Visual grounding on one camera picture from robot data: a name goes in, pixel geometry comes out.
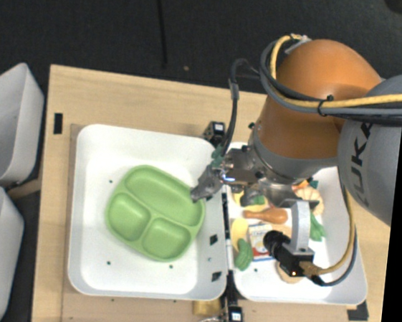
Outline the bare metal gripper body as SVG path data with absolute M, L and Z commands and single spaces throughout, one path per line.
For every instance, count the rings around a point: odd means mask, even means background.
M 232 148 L 224 157 L 224 183 L 243 202 L 258 202 L 264 196 L 274 205 L 292 198 L 293 180 L 284 177 L 266 164 L 252 148 Z

